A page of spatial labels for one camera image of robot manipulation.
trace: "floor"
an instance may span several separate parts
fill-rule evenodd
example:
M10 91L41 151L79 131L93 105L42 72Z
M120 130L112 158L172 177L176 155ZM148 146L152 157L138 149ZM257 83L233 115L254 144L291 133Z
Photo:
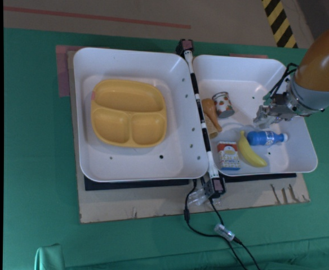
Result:
M329 0L281 0L299 48L329 28ZM261 0L3 0L6 28L276 46Z

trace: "connector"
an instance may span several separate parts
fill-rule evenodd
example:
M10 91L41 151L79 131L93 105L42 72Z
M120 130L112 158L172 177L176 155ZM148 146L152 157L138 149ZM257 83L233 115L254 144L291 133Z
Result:
M202 205L209 198L219 198L226 192L224 179L222 177L210 179L202 187L188 196L188 205Z
M227 241L231 242L234 239L234 233L225 228L222 224L217 224L214 228L215 232L222 236Z
M184 52L186 50L194 51L193 40L181 39L176 47L176 54L184 58Z

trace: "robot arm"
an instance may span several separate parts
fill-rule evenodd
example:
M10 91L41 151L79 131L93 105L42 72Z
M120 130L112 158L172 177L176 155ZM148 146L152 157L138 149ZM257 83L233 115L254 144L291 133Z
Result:
M286 90L277 93L283 83L287 83ZM299 66L288 65L264 100L254 119L261 129L297 116L310 116L329 106L329 30L316 39Z

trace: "black cable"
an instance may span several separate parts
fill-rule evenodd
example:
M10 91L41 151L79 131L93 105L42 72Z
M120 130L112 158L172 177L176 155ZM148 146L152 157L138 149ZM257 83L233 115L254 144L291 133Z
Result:
M221 217L220 213L217 211L217 209L215 208L215 206L214 206L214 201L213 201L212 198L210 198L210 203L211 203L212 208L214 209L215 213L216 213L217 216L219 217L221 224L224 225L223 220L222 220L222 217Z
M202 177L200 177L200 179L199 179L199 180L200 180L200 182L201 182L201 185L202 185L202 186L203 186L204 184L206 184L206 183L205 183L205 181L204 181L204 177L203 177L203 176L202 176Z
M183 213L184 213L184 218L185 218L185 221L186 221L186 223L187 223L187 226L188 226L193 232L195 232L195 233L197 233L197 234L199 234L199 235L202 235L202 236L205 236L205 237L219 237L219 238L224 239L224 240L227 242L227 244L229 245L229 247L231 248L231 251L232 251L232 253L234 254L234 256L236 257L237 261L241 264L242 268L243 268L244 270L247 270L246 266L242 263L242 261L240 260L239 256L238 256L237 253L234 251L234 249L233 249L233 247L232 247L230 241L228 241L228 240L225 239L224 237L222 237L222 236L220 236L220 235L217 235L217 234L206 234L206 233L202 233L202 232L200 232L200 231L194 229L194 228L190 225L190 223L189 223L189 219L190 219L189 216L190 216L190 213L189 213L189 210L188 210L188 199L189 199L189 195L191 195L191 193L196 189L196 186L197 186L197 180L194 179L194 180L193 180L193 188L192 188L191 191L187 194L187 196L186 196L186 200L185 200L185 209L184 209ZM215 208L212 199L210 199L210 202L211 202L211 205L212 205L213 209L215 210L216 214L217 214L218 217L220 218L220 220L221 220L221 224L223 225L222 217L221 217L221 215L219 214L219 212L217 211L217 209Z
M248 248L241 242L239 243L246 251L247 253L249 254L249 256L252 258L252 261L254 261L254 264L256 265L257 269L260 270L260 267L258 266L257 264L257 261L255 259L255 257L252 256L251 252L248 250Z
M275 86L269 91L269 93L271 93L270 98L273 99L273 97L275 96L275 94L277 93L277 90L280 88L282 82L284 81L284 79L289 76L290 74L292 74L293 72L295 72L297 70L299 66L294 64L294 63L289 63L281 77L281 79L275 84Z

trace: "bottle label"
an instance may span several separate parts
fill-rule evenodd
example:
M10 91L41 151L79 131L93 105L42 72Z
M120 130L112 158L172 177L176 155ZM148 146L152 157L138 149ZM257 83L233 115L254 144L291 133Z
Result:
M273 144L274 140L275 140L275 136L273 134L272 131L265 131L266 133L266 146L270 146Z

